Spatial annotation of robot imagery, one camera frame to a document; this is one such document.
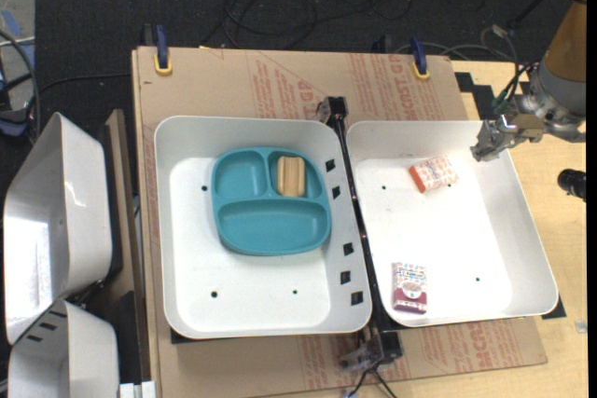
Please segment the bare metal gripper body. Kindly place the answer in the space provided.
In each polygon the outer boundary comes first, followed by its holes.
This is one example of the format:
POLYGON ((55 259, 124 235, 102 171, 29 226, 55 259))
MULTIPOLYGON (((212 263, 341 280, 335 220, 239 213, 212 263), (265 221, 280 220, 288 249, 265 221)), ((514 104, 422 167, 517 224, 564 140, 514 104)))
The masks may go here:
POLYGON ((585 118, 571 113, 549 96, 517 94, 506 112, 507 125, 530 142, 549 134, 568 143, 585 143, 586 133, 579 128, 585 118))

